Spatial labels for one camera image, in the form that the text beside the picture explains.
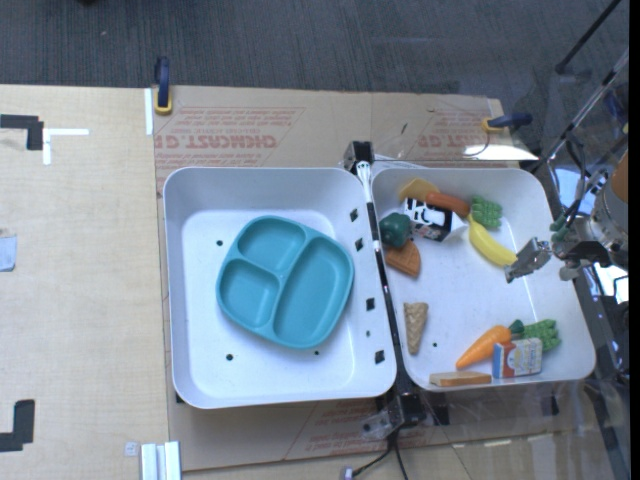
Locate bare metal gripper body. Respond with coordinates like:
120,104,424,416
550,217,630,270

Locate yellow banana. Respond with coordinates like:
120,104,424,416
467,212,519,268

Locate green grapes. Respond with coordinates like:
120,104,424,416
519,318,561,353
470,195,503,229

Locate white plastic tray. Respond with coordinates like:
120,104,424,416
162,166,399,410
371,166,597,393

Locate orange sausage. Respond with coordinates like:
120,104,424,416
425,191,472,219

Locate orange carrot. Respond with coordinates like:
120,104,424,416
455,319,525,371

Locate orange white blue carton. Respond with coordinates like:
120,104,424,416
491,337,544,380

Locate black and white carton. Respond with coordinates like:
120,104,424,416
403,196,467,243

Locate orange waffle slice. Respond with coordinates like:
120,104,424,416
383,239,422,278

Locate beige ice cream cone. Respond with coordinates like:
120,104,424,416
403,301,430,356

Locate yellow cheese wedge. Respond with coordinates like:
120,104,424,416
398,177,441,203

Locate dark green cube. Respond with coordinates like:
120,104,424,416
378,212,414,248

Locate brown bread slice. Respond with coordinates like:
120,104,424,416
428,370,493,388

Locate teal divided plate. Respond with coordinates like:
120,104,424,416
215,215,356,351

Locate brown cardboard board red print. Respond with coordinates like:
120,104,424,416
152,85,609,473

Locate black block with thin wires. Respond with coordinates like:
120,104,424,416
343,140,375,172
359,392,427,442

